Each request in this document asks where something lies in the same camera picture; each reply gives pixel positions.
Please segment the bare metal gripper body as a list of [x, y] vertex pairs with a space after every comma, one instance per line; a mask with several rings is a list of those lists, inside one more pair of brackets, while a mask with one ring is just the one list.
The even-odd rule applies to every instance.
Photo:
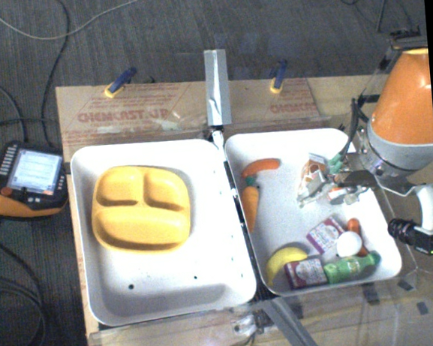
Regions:
[[407, 170], [385, 172], [380, 169], [373, 174], [362, 169], [339, 173], [338, 184], [343, 187], [360, 185], [370, 188], [382, 188], [397, 195], [417, 193], [424, 188], [433, 190], [433, 183], [414, 184], [407, 179], [409, 175], [410, 171]]

